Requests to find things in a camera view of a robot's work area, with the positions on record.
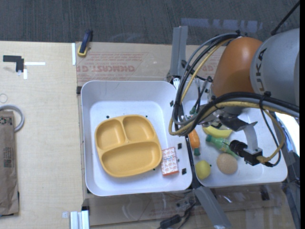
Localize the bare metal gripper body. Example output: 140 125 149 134
213 111 258 132

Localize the brown paper bag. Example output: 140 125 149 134
0 111 20 217

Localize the yellow divided plate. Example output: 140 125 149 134
94 114 163 178

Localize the black cylinder on white bracket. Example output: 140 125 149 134
229 124 264 166

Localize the white plastic tray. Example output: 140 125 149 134
182 79 289 188
80 80 193 197

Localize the green plastic bottle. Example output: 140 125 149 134
205 134 239 158

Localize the orange and white carton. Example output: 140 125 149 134
161 147 180 177

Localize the yellow banana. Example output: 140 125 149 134
202 125 233 139

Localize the beige egg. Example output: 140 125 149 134
216 153 238 175

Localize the orange carrot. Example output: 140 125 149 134
188 129 202 156

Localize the yellow lemon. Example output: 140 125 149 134
195 160 212 181

